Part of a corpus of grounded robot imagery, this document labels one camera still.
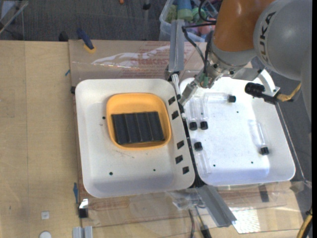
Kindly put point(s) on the orange bowl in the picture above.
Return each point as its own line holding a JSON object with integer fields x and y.
{"x": 135, "y": 101}

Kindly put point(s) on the clear plastic bottle black cap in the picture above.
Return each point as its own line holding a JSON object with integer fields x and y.
{"x": 193, "y": 126}
{"x": 203, "y": 125}
{"x": 198, "y": 146}
{"x": 218, "y": 98}
{"x": 264, "y": 150}

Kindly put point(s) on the clear plastic storage bin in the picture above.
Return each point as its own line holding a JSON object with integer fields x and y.
{"x": 171, "y": 11}

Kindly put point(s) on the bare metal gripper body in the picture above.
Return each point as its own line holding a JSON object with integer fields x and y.
{"x": 210, "y": 76}

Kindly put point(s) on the black ribbed rectangular block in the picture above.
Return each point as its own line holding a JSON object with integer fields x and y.
{"x": 137, "y": 128}

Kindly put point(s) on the white plastic tray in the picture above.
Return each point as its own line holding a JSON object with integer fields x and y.
{"x": 128, "y": 170}
{"x": 232, "y": 137}

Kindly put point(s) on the black cylinder on white bracket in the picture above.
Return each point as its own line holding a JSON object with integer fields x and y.
{"x": 255, "y": 88}

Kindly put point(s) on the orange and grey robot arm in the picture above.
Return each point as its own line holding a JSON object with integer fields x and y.
{"x": 284, "y": 33}

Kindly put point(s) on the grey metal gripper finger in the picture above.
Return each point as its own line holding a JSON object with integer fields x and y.
{"x": 192, "y": 89}
{"x": 185, "y": 92}

